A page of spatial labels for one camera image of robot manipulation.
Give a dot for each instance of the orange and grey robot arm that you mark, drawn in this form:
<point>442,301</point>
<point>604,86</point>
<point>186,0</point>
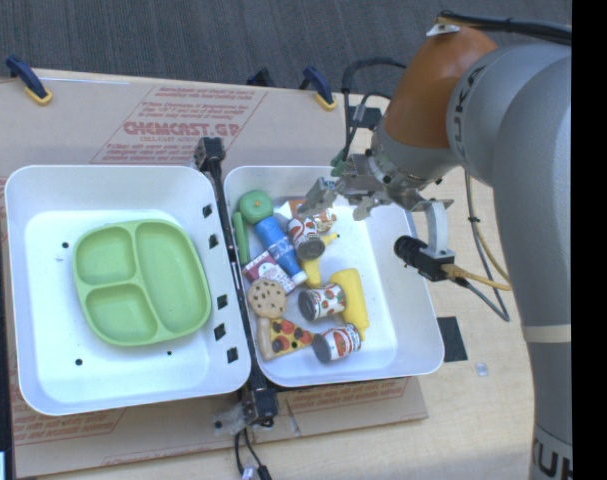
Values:
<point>528,168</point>

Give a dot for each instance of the black cylinder on white bracket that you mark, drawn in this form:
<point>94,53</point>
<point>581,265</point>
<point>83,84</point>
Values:
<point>423,258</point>

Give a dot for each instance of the brown chocolate chip biscuit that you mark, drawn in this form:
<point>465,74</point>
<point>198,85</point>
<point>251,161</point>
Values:
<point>267,298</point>

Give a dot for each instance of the red and white carton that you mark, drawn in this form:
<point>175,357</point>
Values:
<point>264,269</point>

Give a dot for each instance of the yellow banana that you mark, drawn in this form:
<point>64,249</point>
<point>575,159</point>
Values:
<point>313,272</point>

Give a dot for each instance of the brown cardboard board, red print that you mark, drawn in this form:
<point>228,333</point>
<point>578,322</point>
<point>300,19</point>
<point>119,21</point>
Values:
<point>73,128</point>

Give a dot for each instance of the toy pizza slice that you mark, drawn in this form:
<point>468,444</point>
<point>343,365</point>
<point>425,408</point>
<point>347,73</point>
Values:
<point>280,338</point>

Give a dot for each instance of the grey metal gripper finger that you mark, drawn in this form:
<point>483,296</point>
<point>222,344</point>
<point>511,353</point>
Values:
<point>319,195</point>
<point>365,208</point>

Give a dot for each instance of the white can with red print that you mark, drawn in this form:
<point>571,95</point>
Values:
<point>305,238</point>

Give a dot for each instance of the blue bottle with white cap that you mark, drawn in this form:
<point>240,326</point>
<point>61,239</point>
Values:
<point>278,243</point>

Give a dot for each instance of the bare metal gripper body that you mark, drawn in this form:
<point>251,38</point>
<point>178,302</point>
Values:
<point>370,180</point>

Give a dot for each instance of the green round toy vegetable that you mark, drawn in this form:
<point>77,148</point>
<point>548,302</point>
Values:
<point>255,208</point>

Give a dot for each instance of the thin black and white rod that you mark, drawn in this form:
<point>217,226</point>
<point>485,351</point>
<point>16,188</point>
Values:
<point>239,288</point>

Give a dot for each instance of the white plastic tray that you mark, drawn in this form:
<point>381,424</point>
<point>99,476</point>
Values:
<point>408,328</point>
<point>43,288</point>

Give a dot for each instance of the small orange and white can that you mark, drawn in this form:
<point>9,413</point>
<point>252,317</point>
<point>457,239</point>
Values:
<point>327,220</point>

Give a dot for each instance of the green divided plate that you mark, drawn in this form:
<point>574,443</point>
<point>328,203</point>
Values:
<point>168,273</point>

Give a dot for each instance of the white can with tomato print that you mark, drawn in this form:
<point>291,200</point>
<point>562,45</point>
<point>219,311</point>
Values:
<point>325,302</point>
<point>339,343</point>

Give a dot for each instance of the green toy bean pod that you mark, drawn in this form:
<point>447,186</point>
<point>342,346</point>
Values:
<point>241,240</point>

